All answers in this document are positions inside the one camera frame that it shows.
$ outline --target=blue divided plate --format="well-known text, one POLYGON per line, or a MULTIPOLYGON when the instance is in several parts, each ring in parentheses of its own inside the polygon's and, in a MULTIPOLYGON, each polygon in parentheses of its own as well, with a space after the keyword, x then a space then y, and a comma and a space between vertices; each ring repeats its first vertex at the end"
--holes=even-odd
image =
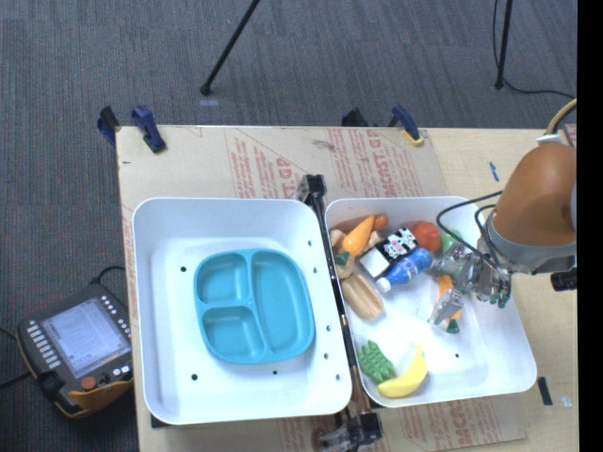
POLYGON ((213 254, 197 266, 194 299, 207 349, 228 363, 268 363, 302 354, 314 339, 302 272, 268 249, 213 254))

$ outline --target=tripod leg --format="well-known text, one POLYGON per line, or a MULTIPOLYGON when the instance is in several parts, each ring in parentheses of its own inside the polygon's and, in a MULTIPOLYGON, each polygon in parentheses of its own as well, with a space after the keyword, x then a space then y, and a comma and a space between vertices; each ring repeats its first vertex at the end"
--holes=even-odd
POLYGON ((498 63, 498 77, 494 84, 497 89, 502 89, 504 79, 502 77, 505 70, 505 58, 507 56, 507 39, 509 38, 509 25, 511 24, 511 10, 513 9, 513 0, 507 0, 507 8, 505 10, 505 22, 502 27, 502 43, 500 44, 500 61, 498 63))
POLYGON ((240 23, 238 24, 238 27, 236 28, 235 33, 233 34, 231 39, 228 41, 226 48, 224 49, 224 51, 222 52, 222 55, 218 59, 218 62, 214 66, 214 70, 211 71, 211 74, 209 74, 209 77, 207 78, 205 83, 201 86, 201 88, 200 88, 201 94, 209 95, 211 93, 211 88, 210 88, 211 83, 216 78, 216 75, 218 75, 218 72, 220 71, 222 64, 228 57, 228 54, 230 54, 230 51, 235 46, 238 36, 241 34, 243 29, 245 28, 245 25, 247 24, 249 19, 252 17, 253 11, 255 10, 255 8, 257 7, 257 4, 259 4, 259 3, 260 3, 260 0, 253 0, 252 3, 249 5, 249 8, 245 12, 245 15, 243 15, 242 20, 240 21, 240 23))

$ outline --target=table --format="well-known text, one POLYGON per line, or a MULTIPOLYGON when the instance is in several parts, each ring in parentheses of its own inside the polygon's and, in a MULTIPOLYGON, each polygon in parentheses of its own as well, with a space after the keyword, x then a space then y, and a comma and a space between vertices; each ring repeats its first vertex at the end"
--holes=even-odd
MULTIPOLYGON (((283 198, 291 195, 296 179, 304 173, 322 173, 332 200, 388 193, 448 193, 472 199, 500 190, 544 132, 422 129, 424 143, 415 148, 392 128, 159 125, 158 129, 167 143, 159 153, 149 150, 137 127, 119 127, 116 133, 135 383, 141 383, 142 376, 137 366, 132 215, 143 200, 154 196, 283 198), (333 157, 328 165, 322 153, 334 155, 336 147, 345 148, 348 158, 333 157), (389 167, 375 149, 385 150, 389 167), (370 162, 362 158, 366 153, 374 157, 370 162), (494 179, 491 164, 500 181, 494 179), (396 180, 392 170, 397 172, 396 180), (372 181, 366 179, 371 173, 372 181)), ((379 411, 385 436, 369 450, 468 450, 469 446, 484 452, 578 450, 577 293, 555 293, 546 275, 513 276, 513 299, 538 376, 546 378, 552 406, 544 405, 534 384, 522 394, 379 411), (480 411, 489 415, 488 420, 478 416, 480 411), (491 427, 484 429, 484 424, 491 427)), ((305 417, 153 428, 142 387, 135 385, 135 394, 142 452, 199 450, 201 444, 203 450, 312 450, 309 431, 317 424, 331 423, 330 417, 305 417)))

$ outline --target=yellow banana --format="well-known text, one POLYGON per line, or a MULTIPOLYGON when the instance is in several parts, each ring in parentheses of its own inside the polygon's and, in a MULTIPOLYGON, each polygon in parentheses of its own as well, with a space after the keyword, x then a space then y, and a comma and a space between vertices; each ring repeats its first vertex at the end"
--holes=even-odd
POLYGON ((384 396, 400 398, 414 392, 427 376, 427 364, 421 351, 422 345, 415 346, 415 357, 406 371, 399 377, 382 381, 377 390, 384 396))

